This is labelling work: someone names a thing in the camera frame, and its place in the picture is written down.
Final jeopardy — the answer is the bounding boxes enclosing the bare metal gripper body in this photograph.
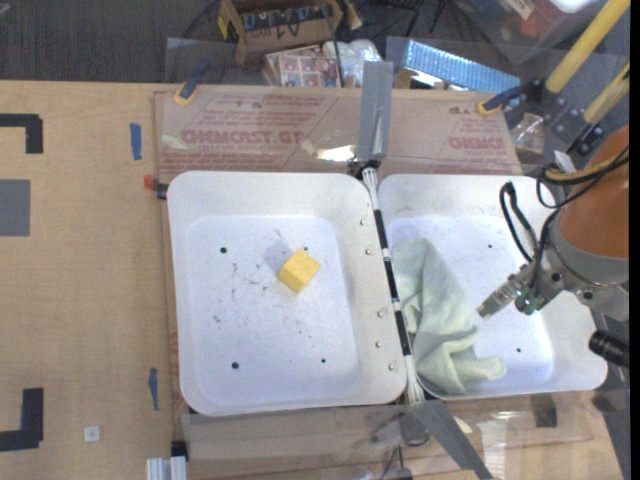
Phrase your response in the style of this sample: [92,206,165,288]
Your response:
[508,262,567,310]

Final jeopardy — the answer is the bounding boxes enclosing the white plastic tray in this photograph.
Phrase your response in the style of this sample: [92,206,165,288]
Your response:
[376,173,609,402]
[166,169,409,417]

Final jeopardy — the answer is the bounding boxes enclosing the pale green cloth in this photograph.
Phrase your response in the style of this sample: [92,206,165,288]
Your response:
[390,237,508,396]

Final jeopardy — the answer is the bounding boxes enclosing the thin black and white rod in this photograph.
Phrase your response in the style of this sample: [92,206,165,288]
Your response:
[361,167,427,407]

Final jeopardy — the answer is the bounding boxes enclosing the yellow cube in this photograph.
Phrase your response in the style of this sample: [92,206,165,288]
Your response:
[277,247,322,295]

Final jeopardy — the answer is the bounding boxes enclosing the brown cardboard board red print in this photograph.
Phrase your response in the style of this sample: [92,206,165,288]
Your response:
[152,83,597,470]

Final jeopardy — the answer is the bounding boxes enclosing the brown cardboard box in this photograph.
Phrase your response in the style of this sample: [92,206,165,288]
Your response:
[216,0,346,68]

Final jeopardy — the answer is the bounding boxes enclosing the black cylinder on white bracket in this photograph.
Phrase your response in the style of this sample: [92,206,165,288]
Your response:
[588,329,630,369]

